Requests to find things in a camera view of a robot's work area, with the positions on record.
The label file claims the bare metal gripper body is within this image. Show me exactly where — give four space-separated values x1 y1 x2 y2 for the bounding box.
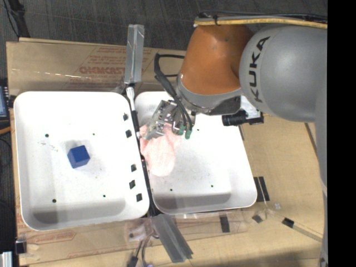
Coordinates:
151 99 196 130

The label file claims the pale pink cloth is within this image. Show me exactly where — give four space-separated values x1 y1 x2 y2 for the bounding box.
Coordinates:
139 123 177 177

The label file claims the white plastic tray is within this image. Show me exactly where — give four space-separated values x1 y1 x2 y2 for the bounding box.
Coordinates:
13 91 151 231
133 91 258 215

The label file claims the blue cube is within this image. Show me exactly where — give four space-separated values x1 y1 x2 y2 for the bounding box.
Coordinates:
67 145 91 169

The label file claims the brown cardboard board red print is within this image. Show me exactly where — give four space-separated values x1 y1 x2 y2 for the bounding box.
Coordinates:
6 37 325 267

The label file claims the black cylinder on white bracket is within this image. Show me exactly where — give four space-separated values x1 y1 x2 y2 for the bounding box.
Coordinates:
221 95 265 127

